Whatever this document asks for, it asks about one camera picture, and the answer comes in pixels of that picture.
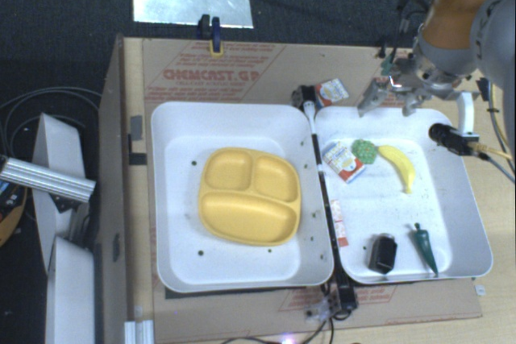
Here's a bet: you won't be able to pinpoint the black carton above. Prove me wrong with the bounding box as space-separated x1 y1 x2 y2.
367 232 399 276

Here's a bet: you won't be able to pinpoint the yellow divided plate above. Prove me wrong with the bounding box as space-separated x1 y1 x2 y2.
197 147 303 248

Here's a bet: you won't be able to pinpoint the yellow banana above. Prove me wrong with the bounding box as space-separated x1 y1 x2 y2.
377 144 417 195

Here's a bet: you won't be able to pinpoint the brown cardboard board red print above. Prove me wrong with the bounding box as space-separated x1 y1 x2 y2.
98 33 484 344

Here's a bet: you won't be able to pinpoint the white and red packet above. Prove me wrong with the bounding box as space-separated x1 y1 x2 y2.
330 198 350 249

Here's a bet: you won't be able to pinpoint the white plastic tray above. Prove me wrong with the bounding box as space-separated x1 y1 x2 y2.
313 105 494 285
150 101 336 294

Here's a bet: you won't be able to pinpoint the thin black and white rod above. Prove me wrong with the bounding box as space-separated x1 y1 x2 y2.
304 99 346 284

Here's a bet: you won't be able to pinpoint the dark green pepper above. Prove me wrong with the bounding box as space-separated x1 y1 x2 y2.
410 222 440 278

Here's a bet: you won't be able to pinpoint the green grapes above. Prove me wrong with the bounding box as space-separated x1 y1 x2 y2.
351 138 380 167

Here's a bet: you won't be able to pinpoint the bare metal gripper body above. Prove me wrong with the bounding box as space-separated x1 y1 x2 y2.
387 56 461 100

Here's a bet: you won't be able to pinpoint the black block with thin wires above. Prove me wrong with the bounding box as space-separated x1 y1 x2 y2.
291 84 320 109
335 273 360 313

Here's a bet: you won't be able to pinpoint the black cylinder on white bracket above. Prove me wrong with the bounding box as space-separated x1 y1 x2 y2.
428 90 481 157

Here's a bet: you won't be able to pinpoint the white and red carton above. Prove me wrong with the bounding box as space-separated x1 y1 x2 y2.
314 77 351 109
321 140 368 185

